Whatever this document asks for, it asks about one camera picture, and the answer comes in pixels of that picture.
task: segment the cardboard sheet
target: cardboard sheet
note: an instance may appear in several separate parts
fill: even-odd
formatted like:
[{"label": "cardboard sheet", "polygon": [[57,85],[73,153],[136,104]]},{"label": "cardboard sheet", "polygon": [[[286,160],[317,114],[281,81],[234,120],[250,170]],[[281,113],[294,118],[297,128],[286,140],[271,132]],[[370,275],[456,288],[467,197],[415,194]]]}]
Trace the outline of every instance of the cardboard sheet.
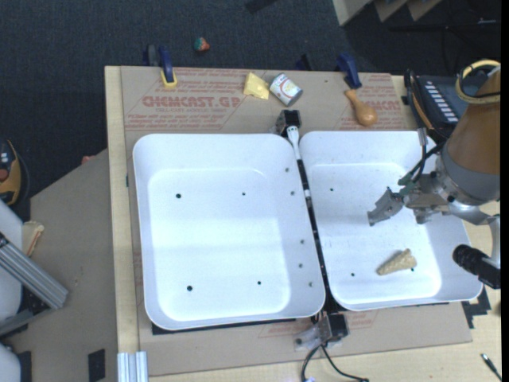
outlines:
[{"label": "cardboard sheet", "polygon": [[[175,68],[178,85],[169,90],[163,87],[158,68],[121,67],[138,328],[140,348],[148,353],[151,376],[300,361],[306,354],[294,349],[293,335],[309,327],[309,319],[154,334],[143,304],[133,146],[143,135],[154,132],[266,133],[287,107],[273,95],[268,100],[244,95],[244,81],[249,72],[270,82],[280,71]],[[389,74],[359,74],[363,86],[357,96],[379,114],[379,121],[370,128],[356,122],[352,105],[344,96],[348,86],[343,73],[288,71],[286,74],[304,91],[292,106],[301,114],[301,135],[308,131],[414,128]],[[330,350],[332,355],[472,340],[460,303],[347,312],[346,315],[351,335]]]}]

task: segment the yellow and black tool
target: yellow and black tool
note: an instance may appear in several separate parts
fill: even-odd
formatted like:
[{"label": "yellow and black tool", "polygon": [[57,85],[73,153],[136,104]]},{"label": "yellow and black tool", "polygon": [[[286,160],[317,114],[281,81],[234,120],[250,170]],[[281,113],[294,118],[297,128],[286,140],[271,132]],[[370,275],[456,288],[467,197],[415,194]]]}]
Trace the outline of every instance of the yellow and black tool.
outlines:
[{"label": "yellow and black tool", "polygon": [[11,142],[0,138],[0,199],[16,203],[21,192],[21,163]]}]

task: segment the blue clamp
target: blue clamp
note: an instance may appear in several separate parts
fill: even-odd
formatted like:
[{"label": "blue clamp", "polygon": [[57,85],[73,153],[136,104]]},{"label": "blue clamp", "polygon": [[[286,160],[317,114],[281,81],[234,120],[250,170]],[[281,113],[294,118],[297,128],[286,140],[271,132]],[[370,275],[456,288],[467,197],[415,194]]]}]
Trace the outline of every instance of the blue clamp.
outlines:
[{"label": "blue clamp", "polygon": [[177,85],[177,77],[173,71],[169,50],[164,45],[159,45],[158,54],[154,45],[148,45],[143,52],[143,64],[151,67],[161,67],[163,84],[167,88],[173,88]]},{"label": "blue clamp", "polygon": [[346,72],[344,81],[351,89],[357,89],[363,86],[360,83],[359,74],[357,73],[356,62],[349,53],[341,53],[336,58],[336,63],[341,72]]}]

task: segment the tin can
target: tin can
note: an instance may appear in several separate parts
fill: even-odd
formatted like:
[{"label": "tin can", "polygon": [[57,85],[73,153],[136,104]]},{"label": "tin can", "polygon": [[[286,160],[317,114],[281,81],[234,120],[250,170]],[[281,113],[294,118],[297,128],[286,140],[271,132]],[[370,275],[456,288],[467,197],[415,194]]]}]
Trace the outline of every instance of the tin can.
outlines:
[{"label": "tin can", "polygon": [[283,72],[273,79],[269,89],[286,106],[293,105],[302,95],[302,89]]}]

